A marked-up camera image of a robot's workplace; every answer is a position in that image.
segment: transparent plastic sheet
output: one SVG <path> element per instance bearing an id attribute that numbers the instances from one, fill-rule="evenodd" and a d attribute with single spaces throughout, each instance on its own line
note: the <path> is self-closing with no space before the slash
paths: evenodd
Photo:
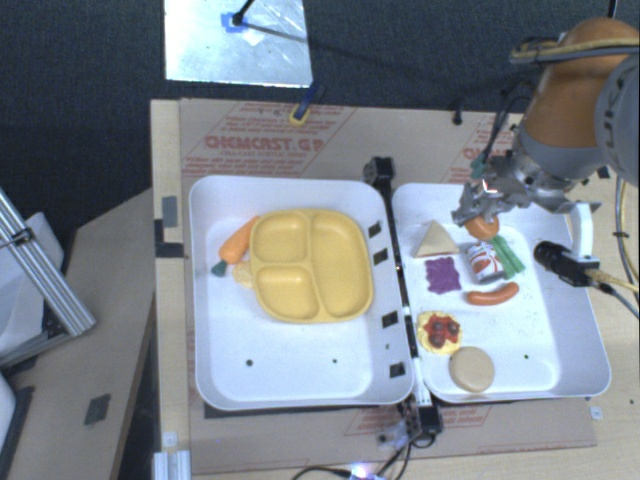
<path id="1" fill-rule="evenodd" d="M 302 0 L 165 0 L 169 80 L 308 87 L 312 80 Z"/>

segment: purple cloth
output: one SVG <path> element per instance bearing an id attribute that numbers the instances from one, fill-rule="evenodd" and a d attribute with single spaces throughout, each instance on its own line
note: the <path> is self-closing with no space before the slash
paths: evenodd
<path id="1" fill-rule="evenodd" d="M 438 258 L 437 260 L 427 260 L 427 281 L 429 281 L 429 291 L 441 295 L 453 290 L 461 290 L 460 274 L 453 266 L 453 258 Z"/>

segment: cheese wedge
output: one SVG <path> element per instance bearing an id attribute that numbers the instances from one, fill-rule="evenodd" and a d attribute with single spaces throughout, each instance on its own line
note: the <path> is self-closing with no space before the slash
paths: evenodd
<path id="1" fill-rule="evenodd" d="M 455 254 L 459 252 L 458 246 L 451 239 L 442 224 L 434 220 L 429 225 L 422 243 L 416 251 L 416 258 L 435 256 L 436 254 Z"/>

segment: yellow plate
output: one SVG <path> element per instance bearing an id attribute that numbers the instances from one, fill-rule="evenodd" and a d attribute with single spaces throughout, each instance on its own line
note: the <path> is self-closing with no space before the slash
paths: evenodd
<path id="1" fill-rule="evenodd" d="M 340 322 L 373 299 L 367 244 L 358 225 L 333 210 L 263 215 L 251 232 L 258 302 L 286 322 Z"/>

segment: red sausage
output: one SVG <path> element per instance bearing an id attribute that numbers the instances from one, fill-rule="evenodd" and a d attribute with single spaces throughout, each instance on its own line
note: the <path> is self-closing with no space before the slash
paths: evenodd
<path id="1" fill-rule="evenodd" d="M 469 292 L 467 302 L 474 306 L 494 306 L 513 298 L 520 291 L 518 283 L 507 283 L 495 292 Z"/>

